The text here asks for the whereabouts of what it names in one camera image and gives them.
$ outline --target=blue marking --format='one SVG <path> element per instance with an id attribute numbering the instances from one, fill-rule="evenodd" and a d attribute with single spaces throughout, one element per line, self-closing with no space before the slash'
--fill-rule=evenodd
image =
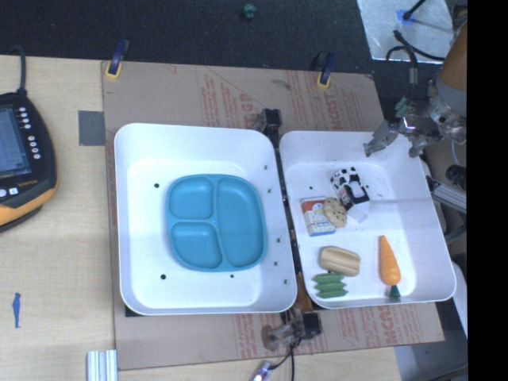
<path id="1" fill-rule="evenodd" d="M 413 25 L 413 23 L 416 21 L 416 18 L 414 18 L 413 14 L 411 14 L 411 17 L 410 17 L 409 20 L 404 20 L 404 18 L 402 17 L 406 11 L 407 10 L 399 10 L 399 11 L 397 11 L 397 18 L 404 25 Z"/>
<path id="2" fill-rule="evenodd" d="M 21 302 L 20 302 L 21 295 L 16 292 L 14 294 L 14 300 L 13 300 L 13 311 L 14 311 L 14 324 L 16 329 L 19 328 L 19 311 L 21 308 Z"/>

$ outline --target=wooden table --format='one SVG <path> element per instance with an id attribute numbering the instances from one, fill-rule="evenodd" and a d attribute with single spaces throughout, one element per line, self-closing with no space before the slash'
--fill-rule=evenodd
<path id="1" fill-rule="evenodd" d="M 20 61 L 0 56 L 0 93 Z M 0 379 L 86 379 L 90 350 L 115 348 L 103 146 L 80 146 L 78 113 L 102 111 L 101 62 L 27 58 L 26 90 L 48 124 L 60 187 L 42 211 L 0 233 Z M 19 328 L 12 303 L 21 295 Z M 120 380 L 249 379 L 259 360 L 120 371 Z M 400 379 L 393 348 L 295 357 L 295 379 Z M 270 380 L 289 380 L 289 360 Z"/>

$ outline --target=blue plate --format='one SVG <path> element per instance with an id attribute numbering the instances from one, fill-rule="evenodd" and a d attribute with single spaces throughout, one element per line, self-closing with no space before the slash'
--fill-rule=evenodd
<path id="1" fill-rule="evenodd" d="M 263 207 L 254 186 L 233 175 L 177 179 L 166 197 L 169 244 L 176 259 L 199 271 L 238 271 L 267 248 Z"/>

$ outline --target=brown cardboard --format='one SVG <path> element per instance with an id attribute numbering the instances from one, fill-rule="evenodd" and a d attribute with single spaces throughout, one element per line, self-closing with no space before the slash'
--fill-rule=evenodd
<path id="1" fill-rule="evenodd" d="M 114 322 L 121 370 L 282 356 L 266 349 L 265 326 L 278 314 L 126 316 L 120 295 L 114 177 L 114 135 L 131 122 L 251 128 L 264 108 L 280 109 L 281 134 L 291 130 L 373 131 L 383 120 L 367 75 L 333 73 L 330 88 L 315 87 L 312 71 L 122 64 L 118 79 L 104 76 L 106 165 Z M 320 311 L 323 333 L 296 354 L 379 348 L 444 340 L 433 303 Z"/>

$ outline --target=orange toy carrot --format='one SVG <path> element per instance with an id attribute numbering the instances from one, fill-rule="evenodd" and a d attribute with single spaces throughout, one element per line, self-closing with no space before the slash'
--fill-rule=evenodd
<path id="1" fill-rule="evenodd" d="M 400 269 L 394 251 L 385 236 L 379 238 L 379 268 L 381 280 L 390 285 L 390 298 L 400 298 L 397 284 L 400 282 Z"/>

